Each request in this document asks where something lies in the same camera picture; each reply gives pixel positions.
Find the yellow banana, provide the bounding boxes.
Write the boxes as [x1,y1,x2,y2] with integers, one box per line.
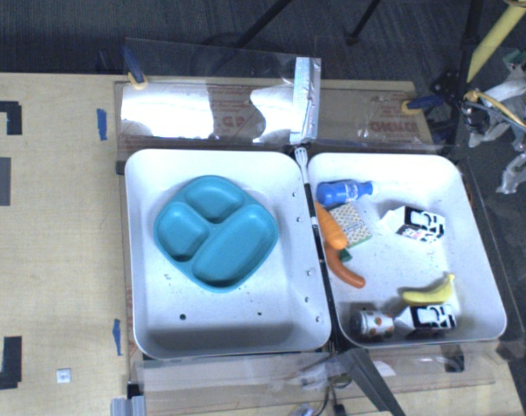
[401,273,456,307]

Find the black and white carton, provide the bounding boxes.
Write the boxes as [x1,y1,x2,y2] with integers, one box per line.
[379,205,446,244]
[393,303,458,336]

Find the patterned square packet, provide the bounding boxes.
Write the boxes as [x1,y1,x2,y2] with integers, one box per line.
[328,203,373,250]

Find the white plastic tray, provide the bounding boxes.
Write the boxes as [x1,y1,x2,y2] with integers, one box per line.
[124,147,333,360]
[307,152,508,349]

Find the blue divided plate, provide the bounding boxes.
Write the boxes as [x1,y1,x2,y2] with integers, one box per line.
[153,174,280,294]

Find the white can orange print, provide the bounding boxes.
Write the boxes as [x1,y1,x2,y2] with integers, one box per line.
[349,309,395,341]

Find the orange sausage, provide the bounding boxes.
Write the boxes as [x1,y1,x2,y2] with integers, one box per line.
[323,241,367,289]

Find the orange carrot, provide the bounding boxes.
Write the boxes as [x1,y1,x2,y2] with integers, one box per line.
[314,201,348,251]

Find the blue plastic bottle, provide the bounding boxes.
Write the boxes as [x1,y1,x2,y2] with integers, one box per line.
[315,179,375,208]

